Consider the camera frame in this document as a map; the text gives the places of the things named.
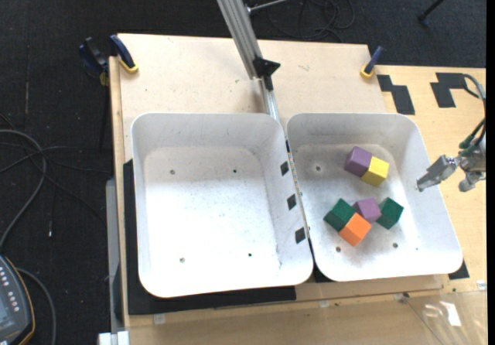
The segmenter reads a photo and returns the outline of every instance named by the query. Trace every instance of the cube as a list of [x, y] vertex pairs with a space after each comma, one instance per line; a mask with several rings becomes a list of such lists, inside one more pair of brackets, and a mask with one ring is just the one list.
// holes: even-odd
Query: cube
[[344, 169], [356, 176], [361, 177], [370, 167], [372, 154], [371, 152], [355, 146], [347, 155]]
[[385, 198], [380, 203], [381, 217], [377, 219], [377, 223], [390, 230], [401, 218], [403, 210], [404, 207], [399, 205], [393, 199]]
[[361, 176], [361, 180], [372, 186], [378, 187], [388, 176], [388, 167], [390, 164], [376, 156], [371, 157], [370, 167]]
[[335, 228], [336, 231], [340, 231], [355, 213], [354, 208], [340, 198], [323, 219]]
[[374, 198], [358, 200], [354, 205], [356, 213], [360, 214], [368, 223], [374, 223], [381, 217], [380, 207]]
[[349, 222], [339, 231], [339, 235], [352, 246], [360, 243], [370, 232], [371, 224], [368, 223], [361, 215], [355, 213]]

